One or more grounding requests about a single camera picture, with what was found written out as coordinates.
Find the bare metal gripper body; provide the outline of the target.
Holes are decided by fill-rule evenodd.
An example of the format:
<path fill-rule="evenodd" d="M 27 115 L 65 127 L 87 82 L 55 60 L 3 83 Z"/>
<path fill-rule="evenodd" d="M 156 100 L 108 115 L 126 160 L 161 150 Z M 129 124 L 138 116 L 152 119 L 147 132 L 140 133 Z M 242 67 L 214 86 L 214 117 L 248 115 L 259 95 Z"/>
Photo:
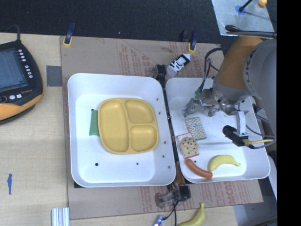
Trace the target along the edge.
<path fill-rule="evenodd" d="M 230 101 L 217 88 L 203 89 L 196 94 L 196 99 L 199 100 L 200 106 L 216 106 L 218 111 L 226 114 L 235 114 L 238 111 L 238 102 Z"/>

